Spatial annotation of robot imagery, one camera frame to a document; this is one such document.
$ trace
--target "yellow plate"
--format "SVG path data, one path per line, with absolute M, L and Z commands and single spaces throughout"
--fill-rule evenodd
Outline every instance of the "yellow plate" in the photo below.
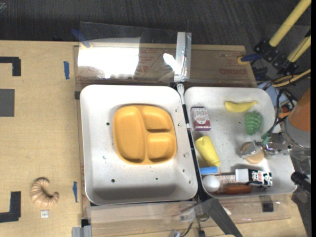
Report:
M 130 105 L 118 109 L 113 137 L 118 156 L 127 163 L 162 163 L 172 159 L 177 151 L 172 119 L 155 106 Z

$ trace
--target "croissant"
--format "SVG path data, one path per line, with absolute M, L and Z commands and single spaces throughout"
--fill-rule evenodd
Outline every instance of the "croissant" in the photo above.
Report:
M 39 207 L 52 207 L 59 199 L 59 194 L 55 192 L 53 195 L 49 195 L 45 188 L 49 185 L 49 180 L 41 177 L 34 181 L 31 187 L 31 199 L 32 202 Z

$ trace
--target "small white label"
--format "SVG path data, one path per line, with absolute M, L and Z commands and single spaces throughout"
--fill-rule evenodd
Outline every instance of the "small white label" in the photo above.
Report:
M 42 210 L 40 211 L 41 218 L 49 218 L 49 210 Z

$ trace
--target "white tray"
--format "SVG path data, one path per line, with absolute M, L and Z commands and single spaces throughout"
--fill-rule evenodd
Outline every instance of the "white tray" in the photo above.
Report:
M 249 109 L 249 112 L 257 111 L 261 114 L 263 120 L 258 132 L 249 136 L 245 128 L 245 113 L 232 113 L 226 110 L 225 101 L 233 102 L 252 102 L 258 101 L 258 104 Z M 295 191 L 296 185 L 291 180 L 291 174 L 294 167 L 290 156 L 275 155 L 272 159 L 266 158 L 259 164 L 249 164 L 246 160 L 237 155 L 241 146 L 245 142 L 261 141 L 260 137 L 274 123 L 275 109 L 270 96 L 258 88 L 236 88 L 236 87 L 191 87 L 185 92 L 185 102 L 188 110 L 189 121 L 193 128 L 190 109 L 194 106 L 204 106 L 208 109 L 211 123 L 210 131 L 194 131 L 192 136 L 194 141 L 203 135 L 209 135 L 217 155 L 221 161 L 221 173 L 234 173 L 237 168 L 254 168 L 270 171 L 273 176 L 273 186 L 263 190 L 253 189 L 246 195 L 214 195 L 213 197 L 243 197 L 257 195 L 284 194 Z M 195 148 L 199 167 L 208 166 L 202 158 L 197 148 Z
M 115 151 L 112 121 L 122 106 L 145 104 L 171 116 L 177 153 L 168 162 L 133 165 Z M 97 205 L 191 199 L 198 190 L 180 96 L 165 86 L 90 85 L 80 94 L 85 191 Z

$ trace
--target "yellow bottle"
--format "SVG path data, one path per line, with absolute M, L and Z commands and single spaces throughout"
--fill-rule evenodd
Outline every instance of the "yellow bottle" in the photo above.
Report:
M 195 141 L 198 151 L 201 153 L 205 161 L 210 166 L 218 167 L 221 162 L 219 161 L 218 155 L 215 151 L 214 145 L 211 138 L 208 135 L 202 136 Z

